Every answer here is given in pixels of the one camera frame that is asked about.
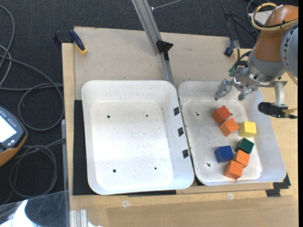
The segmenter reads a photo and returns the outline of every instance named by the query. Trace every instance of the block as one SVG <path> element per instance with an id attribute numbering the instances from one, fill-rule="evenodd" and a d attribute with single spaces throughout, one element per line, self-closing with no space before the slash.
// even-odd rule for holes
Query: block
<path id="1" fill-rule="evenodd" d="M 230 118 L 228 120 L 225 120 L 220 126 L 220 130 L 225 136 L 230 135 L 231 133 L 235 132 L 237 129 L 239 129 L 239 125 L 237 122 L 233 119 Z"/>
<path id="2" fill-rule="evenodd" d="M 243 165 L 243 168 L 247 167 L 250 161 L 250 154 L 244 152 L 243 150 L 238 150 L 233 157 L 233 160 L 239 162 Z"/>
<path id="3" fill-rule="evenodd" d="M 256 123 L 250 121 L 243 121 L 240 124 L 239 135 L 241 137 L 250 138 L 257 133 Z"/>
<path id="4" fill-rule="evenodd" d="M 222 106 L 213 112 L 212 117 L 217 122 L 217 124 L 221 124 L 231 115 L 231 112 L 229 112 L 229 110 L 225 106 Z"/>
<path id="5" fill-rule="evenodd" d="M 214 151 L 217 162 L 228 162 L 233 159 L 233 151 L 231 146 L 220 146 Z"/>
<path id="6" fill-rule="evenodd" d="M 237 143 L 235 151 L 243 150 L 247 154 L 250 154 L 253 146 L 254 146 L 253 142 L 251 142 L 250 140 L 248 140 L 246 138 L 243 138 Z"/>
<path id="7" fill-rule="evenodd" d="M 225 167 L 224 176 L 237 180 L 242 176 L 243 164 L 231 160 Z"/>

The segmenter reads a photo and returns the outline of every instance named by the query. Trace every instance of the orange block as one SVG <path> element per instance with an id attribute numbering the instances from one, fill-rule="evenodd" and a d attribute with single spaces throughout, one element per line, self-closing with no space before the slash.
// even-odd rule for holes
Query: orange block
<path id="1" fill-rule="evenodd" d="M 248 162 L 250 161 L 250 155 L 244 152 L 243 150 L 238 150 L 233 157 L 233 160 L 243 164 L 243 168 L 247 167 Z"/>
<path id="2" fill-rule="evenodd" d="M 231 112 L 229 112 L 225 106 L 222 106 L 213 112 L 212 117 L 217 122 L 217 124 L 220 124 L 231 115 Z"/>
<path id="3" fill-rule="evenodd" d="M 231 134 L 234 131 L 236 131 L 237 129 L 239 129 L 239 125 L 233 118 L 230 118 L 230 119 L 224 121 L 219 126 L 219 128 L 225 136 L 228 136 L 229 134 Z"/>
<path id="4" fill-rule="evenodd" d="M 231 160 L 225 167 L 224 176 L 237 180 L 242 176 L 243 164 Z"/>

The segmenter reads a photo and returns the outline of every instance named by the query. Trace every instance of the green block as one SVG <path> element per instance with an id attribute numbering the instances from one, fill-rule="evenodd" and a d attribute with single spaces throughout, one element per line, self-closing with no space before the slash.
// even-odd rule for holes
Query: green block
<path id="1" fill-rule="evenodd" d="M 250 140 L 246 138 L 243 138 L 238 142 L 235 151 L 238 151 L 240 149 L 246 152 L 247 154 L 250 154 L 253 146 L 254 143 L 252 143 Z"/>

